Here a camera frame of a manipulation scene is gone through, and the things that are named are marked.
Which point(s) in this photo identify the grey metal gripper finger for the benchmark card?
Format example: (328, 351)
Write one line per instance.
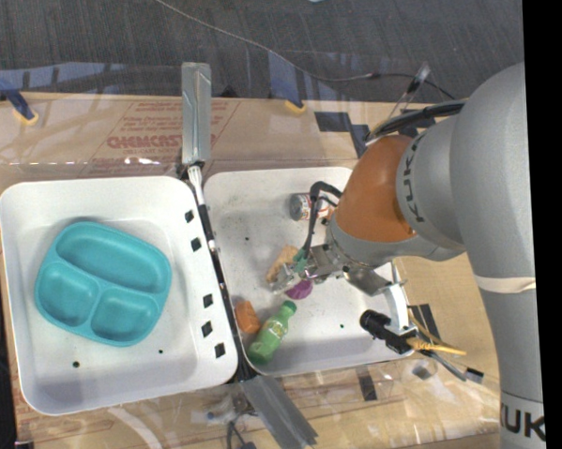
(280, 280)
(303, 278)

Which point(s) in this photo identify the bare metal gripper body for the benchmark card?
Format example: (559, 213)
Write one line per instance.
(324, 261)

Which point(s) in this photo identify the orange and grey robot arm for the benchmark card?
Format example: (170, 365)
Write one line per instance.
(489, 170)

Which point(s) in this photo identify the purple toy grapes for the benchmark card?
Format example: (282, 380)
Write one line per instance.
(299, 291)

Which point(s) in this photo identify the tan toy bread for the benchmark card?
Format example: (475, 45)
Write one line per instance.
(279, 261)

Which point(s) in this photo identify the orange toy carrot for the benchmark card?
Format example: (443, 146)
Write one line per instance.
(247, 317)

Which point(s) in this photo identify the green plastic bottle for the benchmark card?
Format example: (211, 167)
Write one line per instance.
(270, 334)

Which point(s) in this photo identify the white plastic tray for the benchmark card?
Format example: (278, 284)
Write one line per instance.
(333, 329)
(129, 377)

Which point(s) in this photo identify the small silver can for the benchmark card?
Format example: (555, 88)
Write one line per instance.
(301, 206)

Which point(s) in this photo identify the brown cardboard board red print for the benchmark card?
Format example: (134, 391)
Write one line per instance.
(266, 126)

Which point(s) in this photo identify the blue divided plate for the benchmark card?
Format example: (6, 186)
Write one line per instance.
(103, 282)

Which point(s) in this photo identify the black cylinder on white bracket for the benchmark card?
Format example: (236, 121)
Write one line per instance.
(383, 329)

